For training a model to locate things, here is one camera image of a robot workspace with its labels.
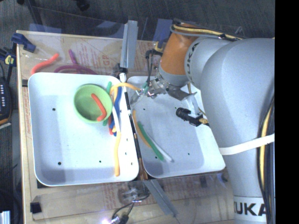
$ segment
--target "wooden table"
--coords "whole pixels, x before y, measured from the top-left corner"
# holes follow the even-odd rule
[[[39,36],[40,33],[18,31],[24,34],[29,40],[33,36]],[[22,172],[22,195],[23,195],[23,220],[24,223],[101,223],[104,219],[109,219],[113,211],[121,206],[118,198],[119,190],[127,188],[127,183],[106,183],[93,185],[77,185],[77,186],[61,186],[61,187],[44,187],[39,188],[35,173],[34,173],[34,157],[33,144],[30,124],[30,111],[28,101],[28,88],[26,81],[30,77],[30,70],[37,62],[37,59],[48,59],[51,50],[50,40],[60,39],[62,43],[66,43],[67,38],[73,39],[79,44],[80,50],[85,50],[84,43],[78,42],[86,39],[94,40],[99,38],[94,37],[78,37],[73,35],[60,36],[56,34],[47,35],[45,47],[42,44],[45,40],[36,41],[37,53],[29,53],[23,50],[22,45],[17,46],[17,77],[18,77],[18,99],[19,99],[19,117],[20,117],[20,142],[21,142],[21,172]],[[108,44],[112,44],[120,53],[120,40],[110,40],[103,38]],[[151,49],[154,46],[152,42],[141,42],[140,59],[143,57],[143,52]],[[112,60],[118,56],[117,52],[109,55],[103,53],[101,60],[103,65],[111,65]],[[70,63],[66,59],[66,51],[61,53],[61,57],[65,62]],[[80,57],[80,61],[86,59],[84,55]],[[53,67],[46,68],[45,72],[53,71]],[[137,67],[132,75],[146,75],[145,63]],[[206,179],[208,187],[203,188],[200,182],[200,176],[189,176],[165,179],[162,181],[166,194],[171,199],[172,203],[179,210],[179,215],[174,218],[171,215],[164,215],[162,210],[157,205],[152,195],[149,196],[140,205],[134,207],[134,211],[130,214],[128,223],[231,223],[233,219],[232,192],[230,184],[226,184],[226,189],[221,189],[221,185],[217,183],[216,175],[208,175]]]

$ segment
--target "red rubber tube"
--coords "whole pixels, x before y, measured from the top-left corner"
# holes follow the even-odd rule
[[[108,117],[108,127],[109,127],[110,124],[111,124],[111,116]],[[110,133],[111,135],[113,134],[111,128],[109,128],[109,133]]]
[[[105,110],[105,107],[103,106],[102,102],[100,101],[100,99],[95,94],[92,94],[92,98],[97,103],[97,105],[99,106],[99,108],[100,108],[100,110],[102,112],[102,115],[100,115],[97,118],[97,121],[102,121],[107,116],[107,112]]]
[[[32,69],[31,69],[31,74],[35,74],[39,69],[41,69],[44,66],[50,65],[52,62],[54,62],[57,58],[59,57],[59,54],[56,53],[54,54],[54,56],[52,56],[49,60],[40,62],[39,64],[35,65]]]

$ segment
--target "metal mount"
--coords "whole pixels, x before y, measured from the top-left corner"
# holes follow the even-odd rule
[[[134,67],[137,34],[137,22],[129,20],[127,24],[125,24],[125,29],[123,33],[120,67]]]
[[[195,98],[195,93],[189,94],[181,90],[181,87],[174,86],[168,83],[165,79],[163,79],[160,72],[158,72],[157,77],[149,82],[149,89],[147,92],[147,96],[152,99],[156,98],[158,94],[168,94],[171,97],[182,101],[185,99],[189,99],[194,107],[194,110],[191,111],[192,116],[202,115],[202,112],[199,111],[199,106]]]

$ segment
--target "black cable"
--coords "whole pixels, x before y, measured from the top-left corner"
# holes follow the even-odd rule
[[[263,120],[261,122],[260,129],[259,129],[259,132],[258,132],[258,136],[259,137],[262,136],[262,131],[263,131],[263,128],[264,128],[264,125],[265,125],[265,121],[267,119],[268,114],[271,112],[273,106],[274,106],[274,97],[272,98],[272,100],[270,102],[270,105],[269,105],[269,108],[268,108],[268,110],[267,110],[267,112],[266,112],[266,114],[265,114],[265,116],[264,116],[264,118],[263,118]],[[261,166],[260,155],[261,155],[261,149],[259,147],[259,148],[257,148],[257,155],[256,155],[257,177],[258,177],[258,182],[259,182],[259,185],[260,185],[260,190],[261,190],[261,193],[262,193],[262,196],[263,196],[263,200],[264,200],[264,204],[265,204],[267,224],[272,224],[271,223],[270,204],[269,204],[269,201],[268,201],[268,197],[266,196],[266,193],[265,193],[265,189],[264,189],[265,185],[264,185],[264,183],[262,183],[262,180],[261,180],[262,174],[261,174],[261,170],[260,170],[260,166]]]
[[[146,61],[147,61],[147,66],[148,66],[148,78],[147,78],[146,82],[147,82],[147,86],[149,86],[150,85],[150,61],[149,61],[149,57],[146,58]]]
[[[18,164],[14,165],[9,171],[7,171],[6,175],[9,174],[10,172],[12,172],[17,166],[18,166]]]
[[[144,199],[148,198],[149,196],[150,196],[150,195],[147,194],[146,196],[144,196],[144,197],[142,197],[142,198],[139,198],[139,199],[137,199],[137,200],[133,200],[133,201],[130,202],[129,204],[124,205],[124,206],[120,207],[119,209],[116,209],[116,210],[114,211],[114,213],[113,213],[111,219],[113,220],[114,218],[116,218],[116,214],[117,214],[120,210],[122,210],[122,209],[124,209],[124,208],[126,208],[126,207],[128,207],[128,206],[130,206],[130,205],[132,205],[132,206],[130,207],[130,209],[128,210],[128,212],[127,212],[127,216],[128,216],[128,215],[130,214],[130,212],[132,211],[132,209],[133,209],[135,203],[137,203],[137,202],[141,202],[141,201],[143,201]]]
[[[6,83],[9,84],[10,82],[10,77],[11,77],[11,73],[13,71],[13,67],[12,66],[9,66],[8,68],[8,73],[7,73],[7,79],[6,79]]]
[[[3,66],[2,66],[1,63],[0,63],[0,68],[1,68],[2,77],[5,78],[5,76],[4,76],[4,69],[3,69]]]
[[[270,135],[274,133],[274,120],[275,120],[275,104],[273,104],[273,108],[270,112],[268,127],[266,135]],[[270,223],[275,224],[275,184],[274,184],[274,145],[275,143],[271,143],[265,146],[265,165],[264,165],[264,173],[265,173],[265,185],[264,192],[267,198],[267,202],[270,208]]]
[[[19,203],[19,200],[14,195],[11,195],[8,191],[6,191],[4,189],[0,189],[1,199],[4,200],[5,202],[7,202],[7,199],[5,198],[5,196],[8,196],[10,198],[10,200],[13,199],[14,203],[17,206],[17,217],[18,217],[17,224],[19,224],[21,221],[21,212],[22,212],[21,204]]]
[[[215,32],[218,32],[218,33],[223,33],[223,32],[220,31],[220,30],[217,30],[217,29],[211,29],[211,28],[208,28],[208,27],[206,27],[206,26],[202,26],[202,25],[200,25],[200,24],[197,24],[197,23],[195,23],[195,22],[183,21],[183,20],[178,19],[178,18],[174,18],[174,19],[173,19],[173,23],[174,23],[174,25],[176,25],[176,26],[178,26],[178,27],[182,27],[182,28],[204,29],[204,30],[215,31]],[[197,28],[181,26],[182,23],[184,23],[184,24],[194,25],[194,26],[197,26]],[[237,39],[246,39],[245,36],[241,36],[241,35],[236,35],[236,34],[232,34],[232,33],[225,33],[225,34],[230,35],[230,36],[234,36],[234,37],[237,38]]]
[[[162,56],[163,53],[156,51],[155,49],[147,50],[145,53],[145,58],[147,60],[147,67],[148,67],[148,79],[146,80],[147,86],[150,85],[150,75],[153,69],[153,61],[154,61],[154,55]]]
[[[132,204],[134,204],[134,203],[129,203],[129,204],[124,205],[123,207],[121,207],[121,208],[119,208],[119,209],[116,209],[115,212],[113,213],[111,219],[114,219],[114,218],[115,218],[115,215],[116,215],[121,209],[124,209],[124,208],[126,208],[126,207],[128,207],[129,205],[132,205]]]

